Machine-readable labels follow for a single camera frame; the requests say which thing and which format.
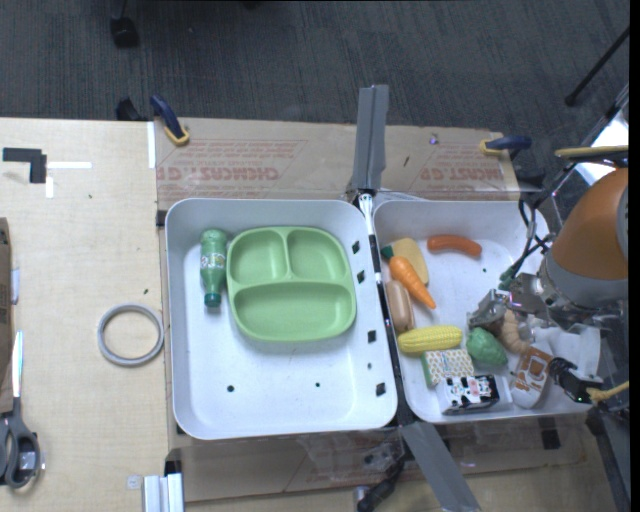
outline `green divided plate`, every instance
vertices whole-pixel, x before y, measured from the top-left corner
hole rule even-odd
[[[238,327],[261,341],[332,338],[356,315],[345,251],[333,235],[317,228],[240,233],[227,251],[227,292]]]

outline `bottle cap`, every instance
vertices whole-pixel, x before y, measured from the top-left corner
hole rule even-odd
[[[222,297],[219,293],[206,293],[204,296],[204,303],[208,308],[217,308],[220,306]]]

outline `beige food item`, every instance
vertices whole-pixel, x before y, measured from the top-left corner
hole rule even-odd
[[[415,327],[413,305],[407,289],[400,281],[391,279],[385,285],[385,291],[393,328],[398,333],[413,329]]]
[[[427,386],[435,386],[447,377],[474,375],[471,356],[463,348],[429,350],[420,356]]]
[[[502,327],[496,338],[504,345],[504,348],[513,354],[524,354],[530,346],[530,343],[520,338],[518,320],[510,309],[507,309],[504,315]]]

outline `scissors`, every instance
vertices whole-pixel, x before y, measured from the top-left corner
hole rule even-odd
[[[40,465],[40,447],[35,434],[21,417],[20,385],[22,383],[22,331],[16,333],[11,356],[13,410],[0,414],[0,482],[13,489],[25,486]]]

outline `scissors handle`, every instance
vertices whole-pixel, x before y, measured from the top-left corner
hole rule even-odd
[[[7,467],[4,480],[9,487],[19,489],[26,485],[38,470],[40,465],[40,446],[35,434],[22,421],[20,398],[13,399],[13,411],[2,421],[8,426],[10,446],[9,456],[5,457]],[[24,468],[20,466],[20,455],[23,453],[34,454],[33,467]]]
[[[7,470],[7,438],[9,437],[9,419],[0,414],[0,479]]]

